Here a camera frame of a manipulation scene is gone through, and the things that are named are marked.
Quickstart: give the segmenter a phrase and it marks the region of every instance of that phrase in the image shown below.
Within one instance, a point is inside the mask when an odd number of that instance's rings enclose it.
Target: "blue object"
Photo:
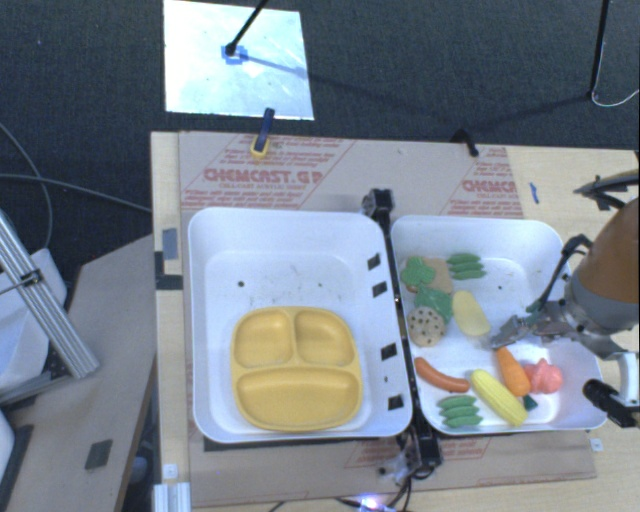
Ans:
[[[272,108],[265,109],[262,117],[262,127],[260,128],[260,133],[258,134],[256,142],[252,148],[256,153],[262,153],[264,151],[264,146],[267,143],[267,137],[269,136],[269,130],[271,130],[271,123],[273,123],[273,116],[275,115],[276,111]]]
[[[523,398],[523,404],[526,411],[532,411],[536,407],[538,407],[538,402],[536,402],[529,395],[525,395]]]
[[[538,189],[532,182],[529,182],[529,187],[531,187],[531,195],[533,196],[534,202],[540,204],[540,201],[538,201]]]
[[[237,46],[236,51],[233,55],[227,55],[226,46],[222,46],[221,51],[222,58],[227,64],[231,66],[236,66],[238,64],[242,64],[244,61],[249,60],[249,53],[244,46]]]

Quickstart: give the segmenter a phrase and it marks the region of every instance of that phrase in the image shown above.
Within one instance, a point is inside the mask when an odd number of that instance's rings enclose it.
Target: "yellow divided plate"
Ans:
[[[337,427],[362,403],[353,336],[326,309],[272,307],[243,316],[233,331],[231,378],[242,415],[267,430]]]

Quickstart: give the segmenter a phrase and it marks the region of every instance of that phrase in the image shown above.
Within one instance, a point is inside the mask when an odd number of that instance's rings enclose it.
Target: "white plastic tray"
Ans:
[[[458,252],[482,257],[487,275],[481,279],[453,281],[454,291],[468,290],[483,308],[496,334],[513,314],[524,314],[547,286],[560,258],[562,241],[548,225],[537,221],[478,219],[459,217],[407,216],[392,228],[392,241],[398,270],[411,256],[447,258]],[[563,282],[554,286],[551,300],[562,297]],[[415,295],[401,285],[405,314],[413,309]],[[512,344],[509,349],[521,362],[536,363],[545,357],[558,365],[564,385],[557,393],[532,395],[539,406],[523,425],[514,428],[478,400],[484,421],[476,427],[450,428],[443,423],[437,402],[449,393],[418,378],[421,407],[426,419],[437,430],[450,435],[496,434],[542,430],[593,429],[606,421],[606,414],[595,408],[582,394],[589,379],[601,379],[596,357],[582,345],[569,340],[550,344],[534,337]],[[452,319],[438,344],[421,348],[411,343],[413,357],[422,356],[434,368],[456,376],[469,377],[482,368],[499,377],[495,356],[488,340],[468,339]]]
[[[188,250],[193,330],[193,410],[204,435],[222,443],[310,438],[384,437],[411,419],[384,237],[355,213],[210,208],[190,221]],[[373,268],[369,260],[379,262]],[[374,296],[384,283],[387,291]],[[332,429],[287,433],[248,423],[231,389],[230,345],[236,322],[270,306],[325,308],[353,333],[363,401],[356,416]],[[381,349],[397,355],[382,360]],[[402,407],[389,408],[400,396]]]

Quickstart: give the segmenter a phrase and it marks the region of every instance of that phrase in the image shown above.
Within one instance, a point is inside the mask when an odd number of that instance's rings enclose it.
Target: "black cable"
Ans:
[[[553,285],[555,284],[556,280],[560,276],[560,273],[562,272],[563,267],[566,265],[567,261],[569,261],[569,258],[571,258],[573,254],[578,252],[577,248],[580,245],[584,245],[585,247],[589,248],[591,247],[592,242],[584,235],[576,235],[574,237],[571,237],[567,241],[567,243],[562,248],[562,257],[560,258],[560,261],[558,262],[555,270],[553,271],[553,275],[551,276],[551,280],[549,281],[549,284],[545,288],[544,292],[542,292],[542,295],[527,308],[528,312],[535,314],[539,311],[542,311],[542,308],[547,303],[547,300],[549,299],[549,295],[551,294],[551,290],[553,289]]]
[[[273,507],[271,507],[269,509],[269,512],[275,512],[276,510],[278,510],[285,503],[286,503],[286,501],[281,501],[280,503],[276,503]]]
[[[22,147],[22,145],[18,142],[18,139],[16,139],[13,136],[13,134],[9,131],[9,129],[5,125],[3,125],[2,123],[0,123],[0,130],[2,130],[2,132],[4,132],[6,137],[11,141],[11,143],[15,146],[15,148],[18,150],[18,152],[26,160],[27,164],[29,164],[29,167],[33,171],[33,174],[35,174],[35,177],[42,179],[42,175],[40,174],[40,171],[38,171],[38,168],[33,163],[33,160],[31,160],[31,157],[29,156],[29,154],[25,151],[25,149]],[[49,217],[48,225],[47,225],[47,235],[46,235],[43,247],[49,247],[49,244],[51,243],[51,236],[53,235],[53,207],[51,206],[51,197],[49,196],[49,190],[47,189],[47,187],[44,184],[44,182],[40,182],[40,186],[42,188],[42,193],[44,194],[45,202],[47,203],[47,213],[48,213],[48,217]]]
[[[151,213],[152,211],[151,208],[148,208],[146,206],[132,203],[125,199],[120,199],[119,197],[110,196],[109,194],[98,192],[97,190],[91,190],[85,187],[80,187],[78,185],[74,185],[66,181],[53,180],[50,178],[43,178],[41,176],[25,176],[22,174],[0,174],[0,179],[10,180],[10,181],[32,181],[37,183],[46,183],[47,185],[55,185],[57,187],[68,188],[71,190],[75,190],[76,192],[95,196],[100,199],[104,199],[105,201],[110,201],[112,203],[116,203],[121,206],[127,206],[128,208],[133,208],[134,210],[139,210],[144,213]]]
[[[336,501],[338,503],[342,503],[343,505],[346,505],[347,507],[351,507],[351,508],[360,508],[360,506],[362,505],[361,503],[354,501],[354,500],[348,500],[346,498],[336,498]]]
[[[411,487],[411,475],[409,475],[407,478],[405,478],[402,487],[400,487],[400,490],[398,491],[398,493],[393,497],[393,499],[391,501],[389,501],[389,503],[387,504],[387,507],[395,507],[396,503],[398,503],[402,497],[407,493],[407,490]]]
[[[413,479],[411,477],[409,477],[407,479],[407,496],[404,499],[404,505],[402,505],[402,509],[401,512],[407,512],[407,507],[409,506],[409,500],[411,499],[411,482],[413,481]]]

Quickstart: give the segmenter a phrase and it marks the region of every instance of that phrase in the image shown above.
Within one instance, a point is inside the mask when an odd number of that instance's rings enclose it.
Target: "plastic toy food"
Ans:
[[[459,252],[447,258],[447,263],[449,265],[461,265],[463,263],[477,263],[479,261],[480,261],[480,256],[477,256],[475,254],[471,254],[468,252]]]
[[[471,387],[468,380],[440,373],[422,357],[416,357],[413,362],[416,367],[416,373],[437,388],[454,393],[466,393]]]
[[[444,319],[433,309],[422,306],[407,317],[409,337],[420,347],[431,347],[444,336]]]
[[[451,308],[451,296],[447,293],[436,290],[435,288],[428,288],[424,285],[418,286],[418,294],[414,300],[414,305],[418,308],[420,306],[427,306],[438,312],[445,323],[449,323],[453,316],[453,310]]]
[[[429,288],[435,288],[446,294],[453,293],[453,281],[449,275],[447,262],[442,258],[422,258],[428,267],[431,267],[436,275],[429,283]]]
[[[507,389],[515,396],[525,396],[531,393],[529,377],[513,354],[507,347],[500,347],[496,350],[496,357],[500,365],[502,380]]]
[[[476,398],[471,395],[450,396],[438,402],[440,415],[445,418],[444,424],[451,428],[477,425],[482,421],[478,415],[480,409],[474,402]]]
[[[466,407],[476,403],[476,397],[472,395],[455,395],[443,398],[438,402],[438,406],[443,409],[453,409],[454,407]]]
[[[555,393],[562,387],[562,370],[543,357],[537,364],[524,365],[532,393]]]
[[[475,370],[471,374],[471,384],[478,396],[514,427],[519,427],[527,419],[528,413],[520,401],[489,372]]]
[[[467,336],[484,336],[491,330],[487,317],[471,292],[456,292],[451,307],[458,327]]]
[[[418,285],[433,281],[435,274],[435,270],[429,267],[420,256],[413,256],[407,260],[407,265],[400,272],[400,279],[407,285],[409,291],[415,292]]]
[[[485,276],[484,265],[480,256],[470,253],[458,253],[451,256],[447,263],[451,277],[455,280],[478,279]]]

